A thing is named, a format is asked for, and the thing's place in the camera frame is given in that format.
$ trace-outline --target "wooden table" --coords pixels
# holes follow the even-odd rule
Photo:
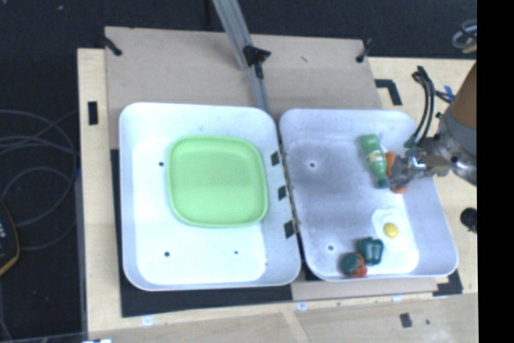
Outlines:
[[[435,337],[473,341],[478,336],[477,236],[459,220],[463,209],[476,207],[476,188],[455,175],[435,181],[459,252],[462,293],[434,296],[433,292],[444,290],[445,285],[451,290],[455,278],[448,277],[396,284],[370,282],[364,288],[327,282],[312,286],[312,282],[298,279],[292,285],[295,299],[291,302],[122,317],[110,166],[120,109],[130,101],[152,96],[153,101],[251,105],[251,95],[223,33],[107,28],[106,35],[124,51],[125,65],[112,63],[110,50],[78,50],[90,338],[168,341],[172,336],[178,341],[199,341],[208,336],[209,341],[318,342],[339,341],[342,336],[345,341],[373,341],[383,336],[391,341]],[[252,37],[257,47],[272,51],[264,70],[275,118],[293,107],[382,107],[406,112],[418,121],[424,102],[420,86],[410,77],[416,66],[427,70],[437,89],[447,85],[457,92],[474,63],[465,59],[366,58],[363,66],[356,67],[348,56],[360,52],[358,41]],[[152,70],[141,70],[148,68],[149,62],[153,62]],[[163,89],[154,87],[156,80],[151,74],[164,76],[161,83],[166,76],[176,79],[176,73],[167,71],[178,69],[181,76],[194,74],[199,92],[182,90],[178,82],[175,93],[160,94]],[[213,77],[217,72],[221,77]],[[213,84],[220,79],[224,81]],[[388,89],[376,88],[375,80],[395,85],[402,105],[394,104]],[[97,119],[89,116],[92,104]],[[441,100],[436,104],[436,112],[446,108]],[[436,128],[434,122],[430,134]]]

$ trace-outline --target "black bracket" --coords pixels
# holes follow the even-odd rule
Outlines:
[[[247,63],[249,67],[255,67],[255,75],[259,79],[264,79],[263,74],[263,62],[266,60],[271,52],[265,51],[263,49],[258,49],[257,47],[247,45],[243,48],[244,57],[247,59]]]

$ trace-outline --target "green bottle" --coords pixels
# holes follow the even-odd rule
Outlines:
[[[380,139],[376,134],[366,134],[361,136],[361,146],[369,169],[378,177],[378,187],[385,189],[387,187],[387,160],[380,145]]]

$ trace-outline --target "egg yolk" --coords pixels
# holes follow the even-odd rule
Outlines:
[[[387,237],[394,239],[398,236],[400,230],[393,223],[386,223],[384,225],[384,233]]]

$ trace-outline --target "green plate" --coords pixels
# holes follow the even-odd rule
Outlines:
[[[190,136],[175,141],[168,155],[173,212],[185,223],[238,227],[267,213],[263,160],[253,144],[225,136]]]

